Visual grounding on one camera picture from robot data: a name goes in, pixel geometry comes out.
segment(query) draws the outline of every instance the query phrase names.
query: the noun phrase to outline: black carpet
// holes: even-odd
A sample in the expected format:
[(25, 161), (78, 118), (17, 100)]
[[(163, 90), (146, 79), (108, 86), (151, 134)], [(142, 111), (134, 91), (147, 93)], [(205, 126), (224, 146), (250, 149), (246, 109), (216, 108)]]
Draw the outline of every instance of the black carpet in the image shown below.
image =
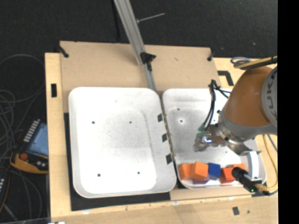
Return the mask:
[[(210, 47), (215, 57), (264, 58), (278, 53), (278, 0), (130, 0), (137, 19), (165, 13), (139, 24), (144, 44)], [(17, 99), (33, 94), (43, 83), (44, 70), (28, 54), (44, 62), (45, 52), (55, 52), (59, 41), (120, 42), (128, 39), (112, 0), (0, 0), (0, 90)], [(30, 100), (14, 107), (13, 129), (21, 121)], [(45, 94), (29, 109), (26, 120), (46, 115)], [(0, 123), (0, 138), (6, 132)], [(0, 147), (0, 155), (7, 145)], [(12, 173), (7, 206), (26, 220), (48, 216), (47, 178), (24, 175), (43, 197), (28, 185), (31, 208), (18, 175)], [(0, 222), (13, 221), (6, 209)]]

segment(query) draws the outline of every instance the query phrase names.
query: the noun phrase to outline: wooden table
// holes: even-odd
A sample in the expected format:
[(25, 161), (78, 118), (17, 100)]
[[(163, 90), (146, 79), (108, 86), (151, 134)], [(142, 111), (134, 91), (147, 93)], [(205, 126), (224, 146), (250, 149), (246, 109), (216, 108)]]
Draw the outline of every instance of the wooden table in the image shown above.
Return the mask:
[[(213, 58), (218, 71), (228, 71), (234, 81), (244, 72), (233, 68), (229, 58)], [(52, 221), (67, 223), (278, 223), (278, 194), (252, 197), (243, 187), (225, 189), (178, 189), (170, 192), (167, 202), (132, 204), (95, 208), (90, 210), (71, 210), (69, 175), (65, 145), (61, 54), (46, 53), (46, 91), (47, 123), (49, 139), (50, 167), (50, 213)], [(219, 77), (222, 88), (232, 88), (224, 76)], [(57, 96), (51, 95), (51, 84), (56, 84)], [(277, 136), (272, 136), (277, 144)], [(264, 166), (267, 171), (267, 184), (276, 182), (276, 173), (265, 149), (261, 136), (256, 138)], [(270, 150), (277, 165), (277, 153)], [(237, 207), (240, 214), (235, 215)]]

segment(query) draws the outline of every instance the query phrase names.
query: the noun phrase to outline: small white tray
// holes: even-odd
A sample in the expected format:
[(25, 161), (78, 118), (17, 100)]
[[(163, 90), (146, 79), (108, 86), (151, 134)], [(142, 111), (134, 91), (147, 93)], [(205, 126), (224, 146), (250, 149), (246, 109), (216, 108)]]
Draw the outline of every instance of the small white tray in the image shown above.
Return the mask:
[[(216, 102), (212, 125), (218, 122), (219, 114), (217, 111), (221, 111), (227, 101), (226, 97), (218, 91), (215, 92)], [(221, 168), (232, 164), (244, 163), (247, 170), (249, 169), (250, 161), (247, 156), (239, 156), (227, 146), (208, 147), (202, 152), (193, 150), (198, 128), (206, 119), (210, 109), (211, 94), (209, 89), (169, 89), (163, 93), (162, 98), (177, 169), (181, 164), (194, 163), (195, 161), (207, 164), (209, 162), (217, 163), (220, 164)], [(244, 144), (249, 149), (258, 151), (255, 140), (248, 140)], [(258, 154), (257, 159), (259, 177), (265, 182), (266, 170), (261, 155)], [(193, 182), (193, 180), (181, 179), (180, 181), (189, 189), (241, 185), (238, 181), (223, 185), (219, 179), (207, 182)]]
[(159, 96), (147, 88), (69, 94), (73, 184), (86, 198), (170, 191), (176, 184)]

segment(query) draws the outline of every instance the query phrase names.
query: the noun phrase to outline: toy block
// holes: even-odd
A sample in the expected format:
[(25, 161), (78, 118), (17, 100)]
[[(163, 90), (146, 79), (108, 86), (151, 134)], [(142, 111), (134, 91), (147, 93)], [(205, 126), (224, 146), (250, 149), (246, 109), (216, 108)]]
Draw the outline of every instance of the toy block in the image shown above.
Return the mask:
[(244, 163), (237, 163), (237, 164), (233, 164), (233, 167), (239, 167), (239, 168), (242, 168), (244, 170), (247, 171), (246, 167), (245, 167), (245, 164)]
[(178, 175), (181, 180), (191, 179), (190, 173), (193, 163), (184, 163), (178, 168)]
[(221, 177), (219, 178), (221, 183), (230, 183), (235, 181), (235, 178), (232, 176), (232, 170), (234, 167), (222, 168)]
[(221, 176), (221, 167), (220, 164), (208, 163), (209, 166), (209, 176), (212, 180), (217, 180)]
[(190, 177), (198, 181), (204, 181), (208, 178), (209, 166), (202, 162), (195, 162), (192, 165)]

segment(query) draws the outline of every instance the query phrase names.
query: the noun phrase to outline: cable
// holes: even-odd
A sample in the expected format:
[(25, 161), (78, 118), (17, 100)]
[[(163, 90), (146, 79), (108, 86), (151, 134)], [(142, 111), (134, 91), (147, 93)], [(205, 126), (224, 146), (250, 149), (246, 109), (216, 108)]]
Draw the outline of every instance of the cable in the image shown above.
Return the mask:
[(273, 142), (273, 140), (272, 140), (272, 138), (271, 138), (271, 136), (269, 134), (268, 134), (268, 138), (270, 139), (270, 142), (273, 145), (273, 147), (275, 148), (276, 152), (278, 152), (278, 149), (277, 149), (275, 143)]
[(202, 132), (202, 134), (205, 134), (205, 132), (208, 130), (209, 126), (212, 123), (213, 115), (214, 115), (214, 109), (215, 109), (215, 101), (216, 101), (216, 93), (215, 90), (219, 91), (223, 96), (228, 98), (228, 96), (225, 94), (230, 93), (230, 91), (225, 91), (220, 88), (220, 86), (217, 85), (215, 80), (211, 80), (211, 83), (208, 85), (211, 93), (211, 105), (210, 110), (208, 112), (208, 115), (205, 119), (205, 121), (202, 123), (202, 125), (198, 128), (198, 131)]
[[(7, 60), (14, 58), (14, 57), (30, 57), (33, 58), (34, 60), (38, 61), (38, 63), (42, 66), (42, 68), (44, 69), (44, 64), (37, 58), (35, 58), (34, 56), (31, 55), (25, 55), (25, 54), (17, 54), (17, 55), (13, 55), (13, 56), (9, 56), (6, 59), (4, 59), (3, 61), (0, 62), (0, 66)], [(30, 108), (32, 107), (33, 103), (36, 101), (36, 99), (45, 92), (45, 80), (43, 80), (42, 85), (37, 89), (37, 91), (35, 91), (33, 94), (29, 95), (28, 97), (25, 98), (20, 98), (20, 99), (16, 99), (14, 94), (10, 91), (7, 90), (0, 90), (0, 126), (3, 126), (4, 129), (4, 134), (0, 136), (0, 147), (5, 145), (7, 146), (6, 150), (2, 153), (1, 157), (0, 157), (0, 164), (4, 163), (4, 159), (6, 157), (10, 157), (11, 155), (9, 154), (12, 149), (13, 149), (13, 145), (15, 144), (15, 140), (16, 140), (16, 135), (17, 133), (19, 133), (20, 131), (22, 131), (20, 129), (20, 127), (22, 126), (25, 118), (28, 115), (28, 112), (30, 110)], [(17, 124), (16, 128), (13, 129), (13, 125), (14, 125), (14, 108), (16, 106), (17, 103), (20, 102), (24, 102), (24, 101), (30, 101), (24, 115), (21, 117), (21, 120), (19, 121), (19, 123)], [(12, 170), (10, 170), (11, 173), (14, 173), (18, 176), (20, 176), (22, 178), (22, 182), (24, 184), (24, 188), (27, 194), (27, 198), (28, 198), (28, 208), (29, 208), (29, 218), (32, 219), (32, 203), (31, 203), (31, 197), (29, 194), (29, 190), (28, 190), (28, 184), (29, 183), (37, 192), (38, 194), (38, 198), (39, 198), (39, 202), (40, 202), (40, 206), (39, 206), (39, 212), (38, 212), (38, 217), (40, 218), (41, 213), (42, 213), (42, 208), (43, 208), (43, 200), (42, 200), (42, 196), (39, 192), (39, 190), (37, 189), (37, 187), (28, 179), (26, 178), (21, 171), (19, 171), (19, 173), (14, 172)]]
[[(4, 60), (2, 60), (0, 62), (0, 66), (7, 60), (11, 59), (11, 58), (15, 58), (15, 57), (29, 57), (29, 58), (32, 58), (36, 61), (38, 61), (38, 63), (42, 66), (43, 69), (45, 69), (45, 66), (44, 64), (42, 63), (42, 61), (40, 61), (39, 59), (37, 59), (36, 57), (34, 56), (31, 56), (31, 55), (27, 55), (27, 54), (16, 54), (16, 55), (12, 55), (12, 56), (9, 56), (7, 58), (5, 58)], [(45, 80), (43, 81), (43, 84), (42, 86), (36, 91), (34, 92), (32, 95), (26, 97), (26, 98), (22, 98), (22, 99), (18, 99), (18, 100), (15, 100), (16, 103), (19, 103), (19, 102), (23, 102), (23, 101), (26, 101), (26, 100), (29, 100), (31, 98), (33, 98), (35, 95), (37, 95), (43, 88), (45, 87)]]
[(230, 62), (234, 64), (234, 68), (241, 70), (248, 70), (252, 68), (257, 68), (261, 66), (276, 64), (278, 62), (278, 56), (271, 56), (268, 58), (259, 59), (256, 61), (251, 61), (250, 59), (242, 56), (233, 57)]
[(269, 157), (270, 157), (270, 159), (271, 159), (271, 162), (272, 162), (272, 164), (273, 164), (273, 167), (274, 167), (274, 169), (275, 169), (275, 173), (276, 173), (276, 182), (275, 182), (275, 184), (274, 184), (272, 187), (267, 187), (266, 185), (263, 185), (263, 184), (256, 184), (255, 186), (256, 186), (256, 188), (257, 188), (259, 191), (261, 191), (261, 192), (271, 192), (271, 191), (274, 190), (272, 193), (268, 193), (268, 194), (267, 194), (267, 195), (271, 196), (271, 195), (273, 195), (273, 194), (275, 194), (275, 193), (278, 192), (278, 169), (277, 169), (277, 167), (276, 167), (276, 165), (275, 165), (275, 163), (274, 163), (274, 160), (273, 160), (272, 155), (271, 155), (270, 152), (269, 152), (268, 142), (267, 142), (267, 140), (266, 140), (266, 136), (265, 136), (264, 134), (263, 134), (263, 141), (264, 141), (264, 143), (265, 143), (266, 150), (267, 150), (267, 152), (268, 152), (268, 155), (269, 155)]
[(36, 185), (33, 184), (33, 182), (31, 182), (27, 177), (17, 173), (17, 172), (14, 172), (12, 170), (10, 170), (9, 172), (13, 173), (13, 174), (16, 174), (18, 176), (20, 176), (21, 178), (24, 178), (24, 180), (26, 180), (36, 191), (37, 195), (38, 195), (38, 199), (39, 199), (39, 212), (38, 212), (38, 215), (37, 215), (37, 218), (36, 219), (39, 219), (41, 217), (41, 214), (42, 214), (42, 209), (43, 209), (43, 199), (42, 199), (42, 195), (41, 193), (39, 192), (38, 188), (36, 187)]
[(15, 216), (15, 214), (10, 210), (10, 208), (6, 204), (4, 204), (4, 208), (8, 212), (8, 214), (12, 217), (12, 219), (17, 222), (18, 218)]

